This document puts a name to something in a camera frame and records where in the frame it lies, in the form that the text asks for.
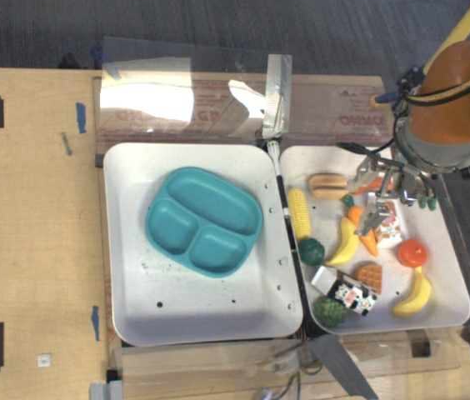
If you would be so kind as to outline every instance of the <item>wooden board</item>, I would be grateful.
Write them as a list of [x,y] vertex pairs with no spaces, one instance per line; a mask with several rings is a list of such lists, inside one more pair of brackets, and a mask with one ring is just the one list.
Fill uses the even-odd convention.
[[[96,75],[0,69],[0,398],[88,398],[89,384],[105,380]],[[86,108],[85,133],[78,129],[76,103]],[[99,341],[93,306],[99,311]],[[52,354],[50,367],[38,367],[41,353]]]
[[[470,399],[470,347],[459,337],[459,329],[430,329],[426,335],[430,357],[412,357],[411,338],[405,332],[348,336],[341,342],[380,400]],[[277,397],[296,372],[297,357],[307,357],[297,356],[293,343],[276,340],[125,348],[124,398],[254,400],[264,388]],[[302,400],[363,398],[348,397],[325,367],[316,375],[301,375]],[[297,398],[296,391],[294,382],[284,398]]]

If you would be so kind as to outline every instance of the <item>red tomato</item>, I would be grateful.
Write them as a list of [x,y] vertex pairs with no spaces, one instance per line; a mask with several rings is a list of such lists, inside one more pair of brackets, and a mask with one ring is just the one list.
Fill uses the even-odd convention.
[[424,245],[415,238],[404,240],[397,253],[398,260],[406,267],[420,267],[428,259],[428,251]]

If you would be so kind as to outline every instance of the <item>wooden table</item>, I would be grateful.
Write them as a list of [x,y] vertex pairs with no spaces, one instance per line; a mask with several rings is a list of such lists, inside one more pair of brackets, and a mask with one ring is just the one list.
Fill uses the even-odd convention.
[[[93,82],[100,75],[0,68],[5,107],[0,128],[0,398],[88,398],[90,383],[106,379],[102,169],[94,166]],[[85,132],[78,126],[78,103],[86,110]],[[93,307],[99,311],[99,339]],[[420,362],[415,372],[369,377],[376,393],[381,398],[470,398],[470,347],[456,328],[443,337],[457,367],[424,372],[428,369]],[[40,367],[38,357],[46,353],[51,365]],[[302,398],[346,395],[336,382],[302,380]],[[248,391],[193,398],[254,397],[255,391]]]

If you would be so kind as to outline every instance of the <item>blue tape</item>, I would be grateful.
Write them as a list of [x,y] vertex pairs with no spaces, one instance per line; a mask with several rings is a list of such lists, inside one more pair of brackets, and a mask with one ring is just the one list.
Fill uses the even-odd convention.
[[86,133],[85,125],[87,124],[87,116],[85,114],[85,105],[80,102],[76,102],[76,119],[79,132]]
[[94,327],[96,341],[98,342],[100,340],[100,317],[98,316],[98,307],[96,305],[92,306],[91,321]]

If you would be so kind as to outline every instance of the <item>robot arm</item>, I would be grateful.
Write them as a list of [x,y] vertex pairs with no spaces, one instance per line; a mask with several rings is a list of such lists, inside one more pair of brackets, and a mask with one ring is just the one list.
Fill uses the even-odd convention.
[[[388,216],[386,199],[397,198],[407,206],[418,202],[421,208],[433,210],[437,202],[433,179],[438,174],[459,172],[470,178],[470,41],[456,42],[440,52],[422,84],[401,91],[394,107],[393,137],[385,146],[368,150],[338,144],[366,154],[348,181],[348,191],[383,176],[376,202],[360,220],[357,233],[361,235]],[[390,157],[384,157],[383,151],[390,152]]]

